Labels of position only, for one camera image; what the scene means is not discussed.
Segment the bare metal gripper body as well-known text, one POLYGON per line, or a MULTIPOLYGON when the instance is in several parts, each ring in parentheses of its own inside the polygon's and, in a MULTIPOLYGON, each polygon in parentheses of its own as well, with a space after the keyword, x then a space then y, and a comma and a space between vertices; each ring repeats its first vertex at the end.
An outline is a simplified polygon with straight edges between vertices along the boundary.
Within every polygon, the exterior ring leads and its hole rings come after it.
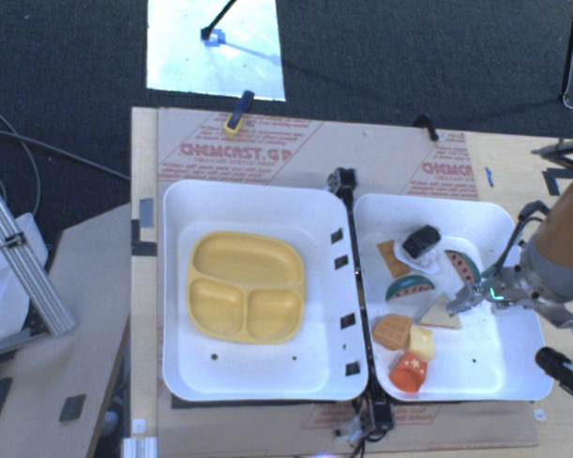
POLYGON ((527 267, 490 267, 482 273, 479 291, 499 308, 509 306, 534 310, 555 327, 570 327, 570 299, 557 294, 527 267))

